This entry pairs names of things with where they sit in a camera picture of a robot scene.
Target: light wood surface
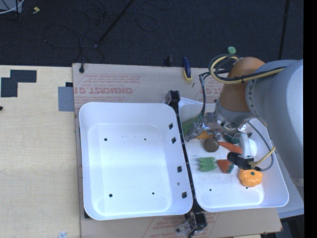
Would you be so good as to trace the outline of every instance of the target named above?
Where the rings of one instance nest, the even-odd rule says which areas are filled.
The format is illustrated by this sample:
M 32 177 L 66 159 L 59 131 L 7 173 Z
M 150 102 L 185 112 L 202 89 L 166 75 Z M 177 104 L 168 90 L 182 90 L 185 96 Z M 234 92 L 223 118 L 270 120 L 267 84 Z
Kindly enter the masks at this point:
M 37 70 L 18 83 L 18 97 L 0 98 L 0 237 L 80 237 L 74 112 L 58 111 L 58 86 L 70 67 L 0 66 Z

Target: toy vegetable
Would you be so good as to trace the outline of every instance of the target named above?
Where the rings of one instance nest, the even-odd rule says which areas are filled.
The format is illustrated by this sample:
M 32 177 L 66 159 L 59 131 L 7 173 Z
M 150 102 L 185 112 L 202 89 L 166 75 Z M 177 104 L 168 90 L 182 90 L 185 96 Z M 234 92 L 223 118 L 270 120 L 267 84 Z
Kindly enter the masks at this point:
M 253 169 L 240 169 L 239 179 L 243 186 L 254 187 L 262 182 L 263 173 Z

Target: green ball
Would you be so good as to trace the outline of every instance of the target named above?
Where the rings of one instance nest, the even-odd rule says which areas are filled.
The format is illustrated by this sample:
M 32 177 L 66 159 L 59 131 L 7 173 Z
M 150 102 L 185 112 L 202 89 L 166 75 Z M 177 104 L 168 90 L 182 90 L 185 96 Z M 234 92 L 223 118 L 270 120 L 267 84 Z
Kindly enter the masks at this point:
M 228 53 L 231 54 L 231 55 L 234 55 L 234 54 L 237 52 L 237 51 L 236 51 L 236 48 L 233 47 L 233 46 L 228 47 L 228 48 L 227 48 L 227 51 L 228 51 Z

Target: yellow cable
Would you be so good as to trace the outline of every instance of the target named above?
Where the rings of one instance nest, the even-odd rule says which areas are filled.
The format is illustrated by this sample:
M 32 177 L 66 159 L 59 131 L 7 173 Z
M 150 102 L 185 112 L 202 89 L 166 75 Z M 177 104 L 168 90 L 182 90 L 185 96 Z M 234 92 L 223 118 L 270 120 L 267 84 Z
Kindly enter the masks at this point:
M 279 73 L 280 71 L 282 71 L 284 68 L 281 68 L 281 69 L 277 69 L 277 70 L 272 70 L 272 71 L 268 71 L 268 72 L 265 72 L 261 75 L 256 75 L 256 76 L 251 76 L 251 77 L 248 77 L 248 78 L 244 78 L 244 79 L 237 79 L 237 80 L 233 80 L 233 81 L 226 81 L 226 80 L 222 80 L 220 78 L 218 78 L 214 72 L 213 72 L 213 68 L 215 67 L 215 65 L 217 63 L 219 63 L 220 61 L 224 60 L 225 58 L 227 58 L 228 56 L 223 56 L 223 57 L 220 57 L 218 58 L 216 61 L 214 61 L 210 67 L 210 74 L 213 76 L 213 78 L 215 80 L 217 80 L 218 82 L 220 83 L 223 83 L 223 84 L 238 84 L 238 83 L 242 83 L 242 82 L 246 82 L 246 81 L 250 81 L 250 80 L 253 80 L 253 79 L 257 79 L 257 78 L 262 78 L 262 77 L 267 77 L 267 76 L 271 76 L 271 75 L 274 75 L 274 74 L 277 74 Z
M 251 165 L 252 168 L 255 168 L 258 164 L 260 164 L 263 160 L 265 160 L 268 156 L 270 156 L 275 150 L 275 146 L 259 161 L 250 161 L 248 164 Z

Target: brown round object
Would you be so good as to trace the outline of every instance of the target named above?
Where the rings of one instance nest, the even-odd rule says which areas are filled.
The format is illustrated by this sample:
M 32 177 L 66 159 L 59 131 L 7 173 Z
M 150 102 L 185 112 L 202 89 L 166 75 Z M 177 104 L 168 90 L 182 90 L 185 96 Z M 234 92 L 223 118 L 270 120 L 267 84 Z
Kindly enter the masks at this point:
M 204 141 L 204 149 L 207 152 L 209 153 L 215 152 L 216 150 L 218 150 L 218 148 L 219 148 L 219 143 L 215 138 L 210 137 Z

